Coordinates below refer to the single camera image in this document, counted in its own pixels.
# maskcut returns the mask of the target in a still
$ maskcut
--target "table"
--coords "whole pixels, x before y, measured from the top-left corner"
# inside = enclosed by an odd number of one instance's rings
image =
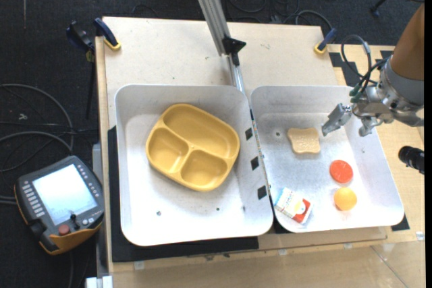
[[[114,52],[104,47],[100,37],[95,43],[103,185],[108,206],[107,131],[115,125],[115,92],[125,84],[230,85],[231,80],[227,60],[218,56],[206,22],[112,17],[103,20],[122,44],[122,48]],[[320,27],[247,23],[229,23],[228,26],[233,38],[246,42],[239,57],[247,97],[262,85],[345,85],[342,69],[334,67],[330,57],[339,52],[339,45],[329,45],[328,52],[323,55],[313,51],[323,40]],[[389,46],[371,48],[373,59],[380,59],[382,51],[393,49]],[[366,71],[367,60],[360,46],[348,45],[346,54],[353,58],[359,71]],[[169,287],[169,282],[178,280],[176,275],[158,279],[148,273],[149,269],[176,269],[180,275],[180,268],[205,266],[208,261],[217,268],[223,266],[227,258],[239,268],[250,260],[264,260],[277,268],[283,262],[280,256],[287,253],[310,254],[318,260],[321,252],[336,251],[337,256],[338,251],[347,246],[363,251],[370,246],[417,242],[425,233],[424,175],[405,167],[398,159],[398,151],[405,145],[424,150],[422,132],[396,122],[377,127],[377,131],[404,204],[409,229],[392,231],[390,227],[371,227],[303,234],[277,234],[270,230],[259,236],[259,250],[119,263],[113,262],[111,257],[111,230],[107,226],[110,210],[107,207],[103,231],[107,272],[113,277],[114,285],[150,287],[152,282],[157,282],[157,286],[162,287],[165,282]],[[189,282],[202,278],[199,272],[192,272]],[[217,277],[209,277],[209,280],[217,282]],[[236,280],[239,286],[247,282]]]

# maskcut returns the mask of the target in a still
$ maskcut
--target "controller screen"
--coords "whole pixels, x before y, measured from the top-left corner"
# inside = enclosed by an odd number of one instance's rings
[[[33,186],[54,225],[68,220],[72,214],[78,216],[97,206],[75,165],[36,179]]]

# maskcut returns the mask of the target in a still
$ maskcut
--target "button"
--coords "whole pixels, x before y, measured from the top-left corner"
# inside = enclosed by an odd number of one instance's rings
[[[59,235],[63,236],[70,233],[70,228],[68,225],[61,225],[59,227]]]

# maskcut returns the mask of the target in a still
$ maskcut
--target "black floor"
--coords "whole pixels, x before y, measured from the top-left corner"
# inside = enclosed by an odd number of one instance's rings
[[[336,43],[357,34],[370,45],[395,45],[419,4],[386,0],[379,16],[370,8],[379,0],[223,0],[228,21],[282,22],[337,29]],[[134,16],[204,20],[197,0],[0,0],[0,196],[25,173],[63,158],[67,152],[56,141],[18,132],[44,131],[66,141],[74,133],[74,154],[92,165],[97,142],[96,93],[88,118],[91,63],[66,38],[66,28],[77,21],[92,38],[92,21],[102,16]],[[68,119],[53,100],[67,112]],[[0,204],[0,287],[67,287],[70,255],[49,256],[35,242],[15,206]],[[94,239],[73,254],[73,285],[96,275]]]

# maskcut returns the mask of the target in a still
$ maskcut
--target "table top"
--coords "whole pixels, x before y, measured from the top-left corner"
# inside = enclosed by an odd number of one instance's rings
[[[114,96],[119,88],[126,84],[232,83],[227,57],[218,56],[206,22],[112,17],[103,20],[121,42],[119,51],[111,51],[102,38],[96,39],[103,184],[105,203],[109,205],[107,131],[115,125]],[[329,45],[322,55],[313,51],[313,47],[323,40],[320,27],[247,23],[229,23],[228,26],[233,38],[246,42],[239,58],[247,97],[258,86],[346,85],[343,69],[334,67],[330,57],[340,51],[340,46]],[[393,47],[372,46],[371,49],[373,59],[381,59],[381,52],[391,52]],[[367,60],[362,47],[347,45],[346,55],[356,63],[359,71],[366,71]],[[367,246],[415,241],[418,232],[424,234],[424,175],[405,167],[398,159],[398,151],[405,145],[424,148],[422,132],[395,121],[377,127],[377,133],[398,187],[409,228],[393,231],[391,227],[371,227],[296,234],[276,234],[270,230],[259,236],[260,253],[286,248],[300,252],[320,251],[341,243]],[[105,221],[110,224],[109,210]],[[111,261],[110,228],[106,227],[105,232],[109,271],[132,272],[133,263]],[[199,260],[163,258],[152,260],[149,265],[160,267]]]

